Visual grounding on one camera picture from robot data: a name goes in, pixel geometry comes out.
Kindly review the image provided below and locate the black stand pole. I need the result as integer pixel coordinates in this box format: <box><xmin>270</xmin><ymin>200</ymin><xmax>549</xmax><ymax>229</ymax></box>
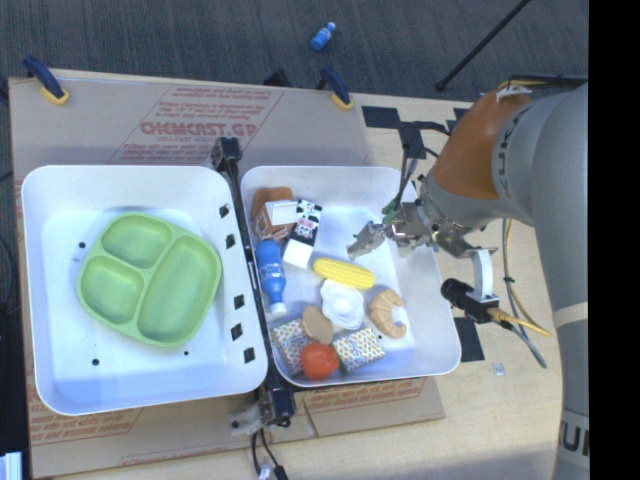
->
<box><xmin>434</xmin><ymin>0</ymin><xmax>566</xmax><ymax>93</ymax></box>

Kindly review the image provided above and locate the yellow corn cob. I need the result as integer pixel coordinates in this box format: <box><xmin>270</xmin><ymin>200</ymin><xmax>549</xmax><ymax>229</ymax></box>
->
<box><xmin>312</xmin><ymin>256</ymin><xmax>377</xmax><ymax>291</ymax></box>

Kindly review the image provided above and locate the small blue bottle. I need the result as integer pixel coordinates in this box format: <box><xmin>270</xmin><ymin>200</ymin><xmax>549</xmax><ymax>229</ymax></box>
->
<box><xmin>309</xmin><ymin>21</ymin><xmax>337</xmax><ymax>53</ymax></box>

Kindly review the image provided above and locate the thin black and white rod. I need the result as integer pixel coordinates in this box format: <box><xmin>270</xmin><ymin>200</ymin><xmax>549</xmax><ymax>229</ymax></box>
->
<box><xmin>225</xmin><ymin>165</ymin><xmax>279</xmax><ymax>392</ymax></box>

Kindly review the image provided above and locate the blue bottle with white cap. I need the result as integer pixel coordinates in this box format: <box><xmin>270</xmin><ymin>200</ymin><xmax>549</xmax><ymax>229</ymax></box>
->
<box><xmin>254</xmin><ymin>238</ymin><xmax>289</xmax><ymax>318</ymax></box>

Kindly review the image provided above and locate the black cylinder on white bracket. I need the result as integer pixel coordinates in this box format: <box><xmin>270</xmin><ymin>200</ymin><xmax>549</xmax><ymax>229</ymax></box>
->
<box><xmin>439</xmin><ymin>247</ymin><xmax>501</xmax><ymax>325</ymax></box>

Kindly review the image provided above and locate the orange patterned packet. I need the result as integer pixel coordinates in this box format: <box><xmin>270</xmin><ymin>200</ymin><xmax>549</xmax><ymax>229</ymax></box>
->
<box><xmin>270</xmin><ymin>317</ymin><xmax>314</xmax><ymax>376</ymax></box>
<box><xmin>331</xmin><ymin>326</ymin><xmax>387</xmax><ymax>374</ymax></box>

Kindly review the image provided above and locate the green divided plate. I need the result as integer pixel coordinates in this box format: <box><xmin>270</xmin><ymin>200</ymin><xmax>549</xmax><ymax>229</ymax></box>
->
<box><xmin>76</xmin><ymin>211</ymin><xmax>223</xmax><ymax>348</ymax></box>

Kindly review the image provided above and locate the tan round biscuit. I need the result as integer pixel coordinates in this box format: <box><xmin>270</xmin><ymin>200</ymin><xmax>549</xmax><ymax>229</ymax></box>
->
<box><xmin>301</xmin><ymin>305</ymin><xmax>335</xmax><ymax>347</ymax></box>

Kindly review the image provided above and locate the brown cardboard board, red print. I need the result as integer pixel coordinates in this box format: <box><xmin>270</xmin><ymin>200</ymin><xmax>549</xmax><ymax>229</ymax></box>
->
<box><xmin>7</xmin><ymin>67</ymin><xmax>447</xmax><ymax>479</ymax></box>

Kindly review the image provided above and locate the white cube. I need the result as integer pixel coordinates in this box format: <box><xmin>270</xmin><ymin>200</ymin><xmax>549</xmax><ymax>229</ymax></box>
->
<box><xmin>264</xmin><ymin>199</ymin><xmax>300</xmax><ymax>227</ymax></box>

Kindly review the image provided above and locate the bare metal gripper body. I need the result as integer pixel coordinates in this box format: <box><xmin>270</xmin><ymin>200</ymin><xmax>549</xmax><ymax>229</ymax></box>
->
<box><xmin>384</xmin><ymin>201</ymin><xmax>474</xmax><ymax>259</ymax></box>

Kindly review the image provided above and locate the white fried egg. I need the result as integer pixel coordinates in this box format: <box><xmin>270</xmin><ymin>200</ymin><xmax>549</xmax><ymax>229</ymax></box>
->
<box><xmin>319</xmin><ymin>278</ymin><xmax>366</xmax><ymax>332</ymax></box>

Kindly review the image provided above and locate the cow print milk carton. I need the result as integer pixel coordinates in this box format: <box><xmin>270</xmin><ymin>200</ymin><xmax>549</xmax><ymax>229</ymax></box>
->
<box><xmin>282</xmin><ymin>198</ymin><xmax>324</xmax><ymax>270</ymax></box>

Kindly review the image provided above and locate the tan croissant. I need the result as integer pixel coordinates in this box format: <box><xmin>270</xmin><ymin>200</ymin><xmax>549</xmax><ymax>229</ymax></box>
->
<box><xmin>368</xmin><ymin>288</ymin><xmax>409</xmax><ymax>340</ymax></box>

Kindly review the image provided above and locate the black block with thin wires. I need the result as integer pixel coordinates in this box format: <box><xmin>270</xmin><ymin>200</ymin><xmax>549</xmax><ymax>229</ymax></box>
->
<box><xmin>255</xmin><ymin>383</ymin><xmax>299</xmax><ymax>427</ymax></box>
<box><xmin>209</xmin><ymin>136</ymin><xmax>244</xmax><ymax>173</ymax></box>

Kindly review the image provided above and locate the white plastic tray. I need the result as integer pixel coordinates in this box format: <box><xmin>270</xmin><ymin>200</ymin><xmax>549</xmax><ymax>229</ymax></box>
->
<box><xmin>239</xmin><ymin>165</ymin><xmax>462</xmax><ymax>388</ymax></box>
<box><xmin>20</xmin><ymin>164</ymin><xmax>270</xmax><ymax>417</ymax></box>

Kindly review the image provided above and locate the red tomato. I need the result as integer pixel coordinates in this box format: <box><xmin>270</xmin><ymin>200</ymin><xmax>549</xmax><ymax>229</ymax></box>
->
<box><xmin>300</xmin><ymin>342</ymin><xmax>341</xmax><ymax>382</ymax></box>

